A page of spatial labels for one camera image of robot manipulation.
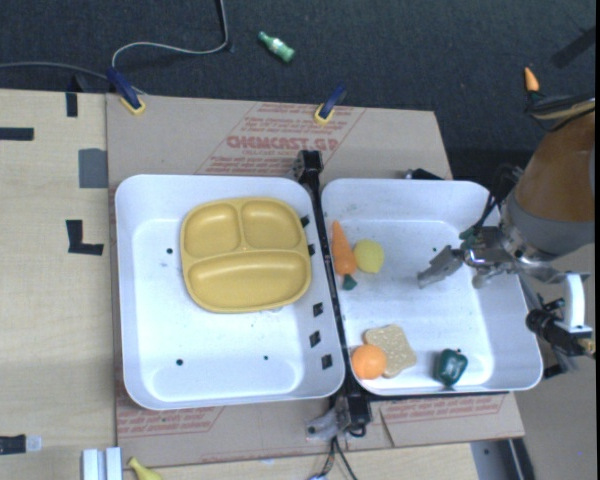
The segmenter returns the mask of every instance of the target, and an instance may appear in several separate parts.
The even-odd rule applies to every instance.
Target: toy orange
[[[359,379],[377,379],[387,368],[387,355],[376,345],[361,345],[351,355],[351,367]]]

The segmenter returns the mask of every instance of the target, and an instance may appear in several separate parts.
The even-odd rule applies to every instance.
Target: blue clamp
[[[313,114],[313,120],[320,125],[327,124],[333,116],[334,107],[342,102],[346,95],[347,91],[345,90],[344,84],[339,84],[338,87],[336,87],[336,90],[333,91],[331,96],[329,96],[327,101],[322,103],[316,109],[315,113]]]
[[[138,95],[133,86],[127,81],[121,73],[116,71],[113,67],[107,69],[107,80],[111,82],[116,90],[120,93],[122,98],[120,101],[123,103],[129,111],[134,115],[140,115],[144,112],[146,105],[138,98]]]

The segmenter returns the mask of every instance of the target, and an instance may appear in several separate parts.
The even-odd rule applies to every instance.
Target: bread slice
[[[392,378],[405,368],[416,364],[417,357],[411,348],[402,328],[391,324],[365,331],[363,340],[369,345],[376,345],[387,355],[387,367],[383,377]]]

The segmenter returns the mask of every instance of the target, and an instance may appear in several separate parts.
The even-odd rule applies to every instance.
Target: cardboard
[[[132,115],[107,95],[107,140],[114,327],[119,325],[113,196],[136,174],[287,176],[298,151],[322,152],[323,186],[344,177],[396,178],[421,168],[442,178],[451,172],[431,112],[338,107],[325,126],[315,106],[142,96],[146,110]],[[118,445],[147,466],[324,453],[306,423],[323,415],[327,400],[149,411],[136,406],[121,379],[119,328]],[[513,394],[430,397],[372,403],[373,421],[349,450],[382,449],[519,437],[524,430]]]

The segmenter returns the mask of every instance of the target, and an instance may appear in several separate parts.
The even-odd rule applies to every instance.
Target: yellow divided plate
[[[302,223],[278,199],[223,199],[194,208],[182,224],[180,254],[189,294],[216,313],[281,307],[311,282]]]

